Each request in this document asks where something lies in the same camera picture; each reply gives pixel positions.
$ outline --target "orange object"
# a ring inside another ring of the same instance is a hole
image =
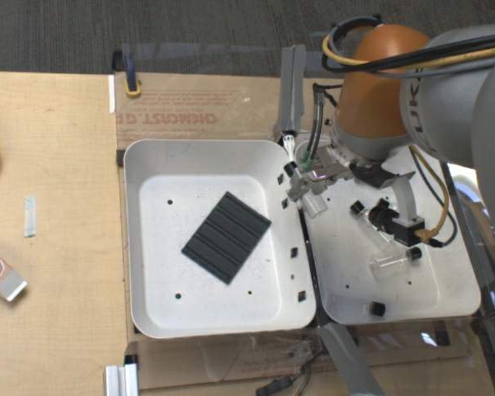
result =
[[[352,58],[374,61],[421,49],[429,39],[408,26],[379,25],[368,32]],[[388,73],[403,73],[390,69]],[[349,73],[339,97],[337,123],[348,134],[361,138],[405,135],[399,110],[402,80],[368,73]]]

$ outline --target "wooden tabletop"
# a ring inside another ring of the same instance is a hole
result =
[[[107,76],[0,73],[0,256],[28,285],[0,298],[0,396],[103,394],[126,348],[116,120]],[[36,233],[24,237],[24,201]],[[375,367],[389,394],[494,394],[478,339],[469,359]],[[253,395],[267,379],[149,390]],[[295,389],[282,392],[294,394]],[[337,372],[305,395],[347,394]]]

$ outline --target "yellow cable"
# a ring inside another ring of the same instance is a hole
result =
[[[419,229],[416,232],[414,232],[414,234],[418,236],[423,242],[426,242],[429,239],[434,238],[440,232],[440,229],[442,229],[442,226],[446,221],[447,212],[449,210],[449,193],[447,192],[447,188],[444,182],[438,177],[438,175],[429,165],[427,160],[422,156],[422,154],[417,150],[417,148],[414,145],[409,145],[409,150],[411,151],[411,153],[413,153],[418,157],[418,160],[420,160],[420,162],[423,164],[426,170],[431,174],[431,176],[433,176],[433,178],[438,183],[444,194],[444,207],[440,219],[438,220],[436,226],[431,230]]]
[[[348,59],[346,57],[335,54],[330,50],[328,42],[330,41],[330,35],[327,35],[323,40],[323,52],[330,59],[338,62],[339,64],[346,64],[349,66],[358,66],[360,64],[369,63],[366,60]],[[439,66],[446,66],[449,64],[458,64],[464,62],[471,62],[479,59],[487,59],[489,57],[495,57],[495,47],[492,49],[481,49],[478,51],[472,51],[470,53],[457,54],[456,56],[442,57],[440,59],[430,60],[428,62],[421,62],[417,64],[408,64],[407,66],[402,66],[400,68],[436,68]]]

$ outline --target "clear plastic bottle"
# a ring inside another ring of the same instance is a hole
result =
[[[390,235],[378,230],[369,220],[369,210],[359,201],[352,205],[351,212],[362,224],[363,233],[377,248],[369,262],[369,268],[376,279],[402,274],[414,261],[422,258],[422,250],[419,247],[407,248]]]

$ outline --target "dark gray floor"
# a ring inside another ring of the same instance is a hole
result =
[[[434,36],[494,23],[495,0],[0,0],[0,70],[109,73],[122,48],[146,72],[278,76],[305,44],[316,76],[330,24],[376,12]]]

